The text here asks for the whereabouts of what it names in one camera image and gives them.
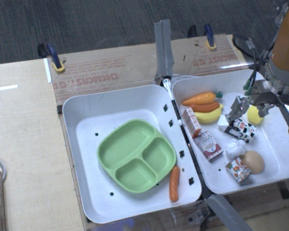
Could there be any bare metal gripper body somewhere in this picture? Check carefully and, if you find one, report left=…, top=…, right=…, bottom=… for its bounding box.
left=244, top=72, right=289, bottom=117

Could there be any yellow lemon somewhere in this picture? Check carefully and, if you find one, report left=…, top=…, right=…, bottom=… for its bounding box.
left=245, top=103, right=265, bottom=127

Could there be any black and white cow-print carton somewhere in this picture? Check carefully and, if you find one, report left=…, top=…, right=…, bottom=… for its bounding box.
left=216, top=109, right=259, bottom=148

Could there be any yellow banana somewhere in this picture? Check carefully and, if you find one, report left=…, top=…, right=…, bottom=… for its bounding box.
left=192, top=103, right=226, bottom=126

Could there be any orange sausage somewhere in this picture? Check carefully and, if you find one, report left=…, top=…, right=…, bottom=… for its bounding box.
left=189, top=100, right=221, bottom=116
left=165, top=165, right=186, bottom=204

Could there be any orange carrot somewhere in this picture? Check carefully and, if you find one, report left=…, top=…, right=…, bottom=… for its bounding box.
left=180, top=89, right=225, bottom=109

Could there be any white crumpled lump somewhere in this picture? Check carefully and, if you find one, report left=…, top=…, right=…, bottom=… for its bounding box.
left=223, top=136, right=248, bottom=161

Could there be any white plastic tray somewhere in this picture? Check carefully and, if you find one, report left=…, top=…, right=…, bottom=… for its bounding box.
left=60, top=78, right=206, bottom=228
left=169, top=62, right=289, bottom=201

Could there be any red and white carton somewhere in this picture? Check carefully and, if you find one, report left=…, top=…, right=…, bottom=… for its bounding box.
left=191, top=128, right=225, bottom=164

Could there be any orange and white carton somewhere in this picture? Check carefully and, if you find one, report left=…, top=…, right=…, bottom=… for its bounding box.
left=180, top=105, right=204, bottom=140

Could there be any tan egg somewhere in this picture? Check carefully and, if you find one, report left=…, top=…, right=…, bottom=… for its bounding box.
left=238, top=148, right=267, bottom=177

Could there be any white carton with orange print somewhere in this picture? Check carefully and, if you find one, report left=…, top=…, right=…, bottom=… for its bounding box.
left=224, top=155, right=254, bottom=185

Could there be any brown cardboard board red print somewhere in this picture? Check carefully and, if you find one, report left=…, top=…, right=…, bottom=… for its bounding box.
left=47, top=19, right=289, bottom=231

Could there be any green divided plate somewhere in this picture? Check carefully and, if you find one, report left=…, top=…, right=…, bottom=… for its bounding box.
left=92, top=113, right=182, bottom=200

